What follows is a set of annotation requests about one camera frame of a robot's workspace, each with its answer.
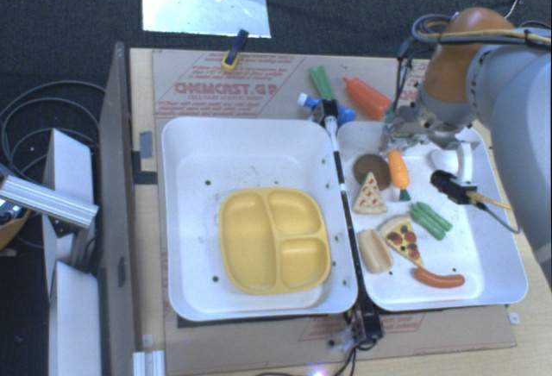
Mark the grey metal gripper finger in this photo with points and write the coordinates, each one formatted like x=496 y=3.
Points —
x=386 y=141
x=406 y=142

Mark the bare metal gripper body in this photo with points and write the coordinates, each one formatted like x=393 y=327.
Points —
x=410 y=120

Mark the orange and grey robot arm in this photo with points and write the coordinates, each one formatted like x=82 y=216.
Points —
x=513 y=115

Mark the orange toy carrot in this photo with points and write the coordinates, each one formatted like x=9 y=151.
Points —
x=399 y=171

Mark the brown round biscuit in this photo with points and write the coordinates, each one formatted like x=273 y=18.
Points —
x=366 y=165

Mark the orange toy bottle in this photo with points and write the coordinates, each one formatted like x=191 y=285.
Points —
x=368 y=98

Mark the small cheese pizza slice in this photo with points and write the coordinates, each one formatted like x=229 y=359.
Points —
x=369 y=198

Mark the thin black and white rod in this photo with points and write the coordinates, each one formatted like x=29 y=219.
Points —
x=345 y=202

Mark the blue bottle with white cap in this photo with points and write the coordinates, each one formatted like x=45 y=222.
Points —
x=307 y=100

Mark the pepperoni pizza slice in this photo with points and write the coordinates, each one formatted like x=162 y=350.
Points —
x=402 y=238

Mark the tan hot dog bun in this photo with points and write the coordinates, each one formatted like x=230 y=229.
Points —
x=374 y=251

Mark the orange-red toy sausage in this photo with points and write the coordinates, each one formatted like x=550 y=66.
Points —
x=440 y=279

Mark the white plastic tray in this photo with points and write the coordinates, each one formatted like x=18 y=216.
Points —
x=194 y=210
x=483 y=262

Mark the brown cardboard board red print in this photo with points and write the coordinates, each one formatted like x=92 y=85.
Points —
x=241 y=85

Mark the yellow divided plate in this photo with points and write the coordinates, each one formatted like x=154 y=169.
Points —
x=250 y=236

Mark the black cylinder on white bracket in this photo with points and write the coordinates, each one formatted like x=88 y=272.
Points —
x=453 y=186

